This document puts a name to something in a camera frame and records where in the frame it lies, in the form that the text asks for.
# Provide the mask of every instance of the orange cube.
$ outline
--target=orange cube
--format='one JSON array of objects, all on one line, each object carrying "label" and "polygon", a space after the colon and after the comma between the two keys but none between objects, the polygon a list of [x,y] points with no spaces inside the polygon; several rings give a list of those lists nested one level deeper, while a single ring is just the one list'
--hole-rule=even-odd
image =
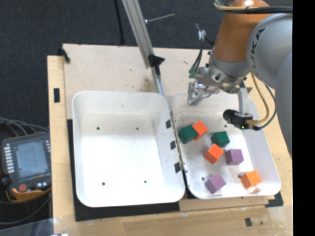
[{"label": "orange cube", "polygon": [[224,151],[218,145],[213,144],[210,149],[203,155],[210,163],[214,164],[222,155]]},{"label": "orange cube", "polygon": [[241,176],[241,181],[245,187],[245,189],[254,187],[261,182],[261,178],[256,170],[246,172]]},{"label": "orange cube", "polygon": [[196,122],[194,125],[192,125],[192,127],[194,128],[194,130],[196,130],[196,132],[198,134],[194,138],[196,141],[199,138],[203,137],[203,135],[208,132],[208,128],[206,127],[205,124],[203,124],[202,121]]}]

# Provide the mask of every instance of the green cube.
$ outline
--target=green cube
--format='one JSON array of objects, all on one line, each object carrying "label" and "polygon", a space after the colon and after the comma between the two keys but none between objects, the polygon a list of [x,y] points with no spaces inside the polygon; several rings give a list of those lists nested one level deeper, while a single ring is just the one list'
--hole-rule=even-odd
[{"label": "green cube", "polygon": [[225,131],[214,133],[213,136],[211,137],[211,141],[212,143],[217,144],[221,148],[225,147],[230,142]]},{"label": "green cube", "polygon": [[186,144],[186,143],[192,141],[196,137],[196,135],[198,135],[198,134],[192,125],[189,125],[185,128],[182,128],[178,132],[178,136],[181,139],[181,141],[183,142],[183,144]]}]

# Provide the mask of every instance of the purple cube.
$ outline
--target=purple cube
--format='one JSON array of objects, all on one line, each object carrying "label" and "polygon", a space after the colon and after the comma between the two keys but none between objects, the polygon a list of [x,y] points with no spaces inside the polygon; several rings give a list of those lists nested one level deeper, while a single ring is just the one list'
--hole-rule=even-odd
[{"label": "purple cube", "polygon": [[226,163],[228,165],[239,165],[244,161],[241,149],[232,148],[225,153]]},{"label": "purple cube", "polygon": [[221,177],[221,175],[217,173],[213,177],[209,178],[205,182],[205,185],[209,189],[211,194],[214,194],[217,190],[221,189],[224,185],[226,185],[226,182]]}]

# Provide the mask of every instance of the black clip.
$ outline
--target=black clip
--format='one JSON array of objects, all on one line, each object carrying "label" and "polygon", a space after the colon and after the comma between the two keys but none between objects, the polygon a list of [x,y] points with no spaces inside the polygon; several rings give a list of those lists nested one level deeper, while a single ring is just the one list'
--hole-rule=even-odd
[{"label": "black clip", "polygon": [[67,63],[71,61],[71,59],[68,57],[67,53],[65,52],[63,47],[59,47],[58,49],[58,55],[59,56],[64,56],[64,59]]},{"label": "black clip", "polygon": [[153,54],[150,54],[148,58],[149,58],[150,66],[155,68],[156,74],[161,75],[159,65],[161,65],[165,59],[155,56]]}]

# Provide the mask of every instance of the toy block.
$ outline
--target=toy block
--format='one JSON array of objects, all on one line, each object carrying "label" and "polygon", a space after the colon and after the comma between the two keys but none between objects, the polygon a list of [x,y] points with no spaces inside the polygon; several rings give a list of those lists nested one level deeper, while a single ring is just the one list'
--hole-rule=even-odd
[{"label": "toy block", "polygon": [[198,139],[200,139],[201,137],[204,136],[204,134],[206,134],[208,132],[208,128],[206,127],[205,124],[203,124],[202,121],[196,122],[193,126],[192,126],[196,132],[197,132],[197,136],[194,138],[196,141]]},{"label": "toy block", "polygon": [[239,165],[244,161],[241,149],[232,148],[225,153],[227,165]]},{"label": "toy block", "polygon": [[218,145],[213,144],[210,149],[203,155],[211,164],[214,164],[222,155],[224,151]]},{"label": "toy block", "polygon": [[230,142],[225,131],[214,133],[211,137],[211,141],[212,143],[217,144],[221,148],[225,147]]},{"label": "toy block", "polygon": [[226,185],[226,182],[224,181],[224,179],[221,177],[219,173],[215,174],[213,177],[209,178],[205,182],[205,186],[208,188],[211,194],[214,194],[216,191],[218,191],[225,185]]},{"label": "toy block", "polygon": [[261,178],[256,170],[246,172],[241,176],[241,181],[245,187],[245,189],[256,186],[261,182]]},{"label": "toy block", "polygon": [[192,141],[196,137],[196,135],[198,135],[198,133],[192,127],[192,125],[188,125],[185,128],[182,128],[178,132],[178,136],[181,139],[181,141],[183,142],[183,144],[186,144],[186,143]]}]

